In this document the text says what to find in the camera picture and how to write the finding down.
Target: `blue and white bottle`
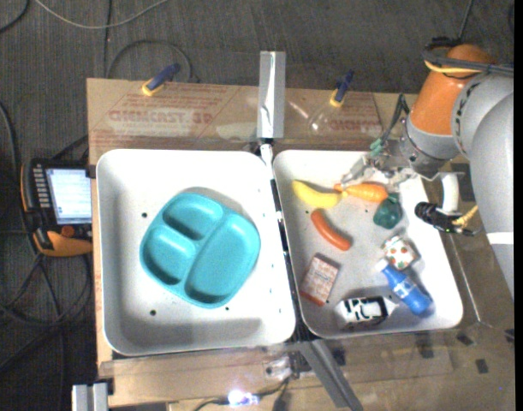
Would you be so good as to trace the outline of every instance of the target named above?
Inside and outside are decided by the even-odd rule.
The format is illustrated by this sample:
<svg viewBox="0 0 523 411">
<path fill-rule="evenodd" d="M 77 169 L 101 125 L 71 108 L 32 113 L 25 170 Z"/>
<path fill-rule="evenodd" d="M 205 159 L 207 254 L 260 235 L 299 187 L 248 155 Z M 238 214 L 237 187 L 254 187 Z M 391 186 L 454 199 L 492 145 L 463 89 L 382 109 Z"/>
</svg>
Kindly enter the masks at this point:
<svg viewBox="0 0 523 411">
<path fill-rule="evenodd" d="M 431 298 L 424 294 L 404 272 L 398 271 L 386 259 L 379 260 L 375 269 L 387 277 L 390 288 L 415 315 L 426 312 L 432 303 Z"/>
</svg>

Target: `toy sausage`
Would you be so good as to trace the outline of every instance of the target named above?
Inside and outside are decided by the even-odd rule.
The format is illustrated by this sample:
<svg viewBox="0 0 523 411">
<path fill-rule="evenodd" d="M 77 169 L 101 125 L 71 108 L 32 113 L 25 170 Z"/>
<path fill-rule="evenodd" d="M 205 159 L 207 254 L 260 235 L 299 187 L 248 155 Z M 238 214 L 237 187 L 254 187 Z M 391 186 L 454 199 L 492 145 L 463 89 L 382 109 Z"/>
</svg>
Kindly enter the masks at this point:
<svg viewBox="0 0 523 411">
<path fill-rule="evenodd" d="M 311 220 L 317 232 L 331 245 L 339 248 L 342 251 L 347 251 L 350 248 L 350 241 L 338 235 L 326 221 L 324 214 L 320 209 L 316 209 L 311 213 Z"/>
</svg>

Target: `metal bracket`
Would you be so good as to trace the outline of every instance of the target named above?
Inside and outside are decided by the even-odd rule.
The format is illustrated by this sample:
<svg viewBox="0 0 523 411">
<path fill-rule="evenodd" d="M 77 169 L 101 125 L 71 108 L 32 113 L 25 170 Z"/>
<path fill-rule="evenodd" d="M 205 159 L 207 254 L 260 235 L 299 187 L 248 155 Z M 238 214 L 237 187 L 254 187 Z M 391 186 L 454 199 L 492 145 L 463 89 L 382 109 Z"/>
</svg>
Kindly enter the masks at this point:
<svg viewBox="0 0 523 411">
<path fill-rule="evenodd" d="M 94 385 L 73 385 L 72 411 L 109 411 L 109 389 L 105 382 Z"/>
<path fill-rule="evenodd" d="M 291 344 L 291 348 L 303 354 L 336 408 L 347 407 L 352 411 L 364 409 L 324 340 L 297 342 Z"/>
<path fill-rule="evenodd" d="M 286 53 L 282 51 L 261 51 L 259 59 L 258 138 L 278 139 L 284 136 L 285 92 Z"/>
</svg>

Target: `teal divided plate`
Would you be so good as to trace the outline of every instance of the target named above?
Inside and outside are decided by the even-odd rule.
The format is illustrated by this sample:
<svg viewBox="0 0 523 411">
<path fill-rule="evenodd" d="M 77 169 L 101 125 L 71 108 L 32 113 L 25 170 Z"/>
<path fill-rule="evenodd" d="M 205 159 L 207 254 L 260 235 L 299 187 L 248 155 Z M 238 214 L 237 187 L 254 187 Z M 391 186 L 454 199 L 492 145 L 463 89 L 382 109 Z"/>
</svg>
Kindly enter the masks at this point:
<svg viewBox="0 0 523 411">
<path fill-rule="evenodd" d="M 172 198 L 147 229 L 140 262 L 168 291 L 196 306 L 220 307 L 250 275 L 261 241 L 242 215 L 202 194 Z"/>
</svg>

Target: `orange carrot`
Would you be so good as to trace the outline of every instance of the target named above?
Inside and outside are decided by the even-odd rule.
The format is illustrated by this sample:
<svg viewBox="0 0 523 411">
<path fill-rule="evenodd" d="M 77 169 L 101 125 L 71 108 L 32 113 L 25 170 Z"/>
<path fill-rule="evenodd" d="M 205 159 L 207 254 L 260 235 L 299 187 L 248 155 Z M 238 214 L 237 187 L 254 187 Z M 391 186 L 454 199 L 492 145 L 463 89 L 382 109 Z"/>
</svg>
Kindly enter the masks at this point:
<svg viewBox="0 0 523 411">
<path fill-rule="evenodd" d="M 324 214 L 320 209 L 316 209 L 311 213 L 311 220 L 317 232 L 331 245 L 339 248 L 342 251 L 347 251 L 350 248 L 350 241 L 338 235 L 328 224 L 324 218 Z"/>
<path fill-rule="evenodd" d="M 339 183 L 334 185 L 333 188 L 337 192 L 343 191 L 342 186 Z M 348 186 L 344 193 L 371 202 L 381 202 L 389 197 L 387 189 L 383 185 L 373 182 L 362 182 L 361 184 Z"/>
</svg>

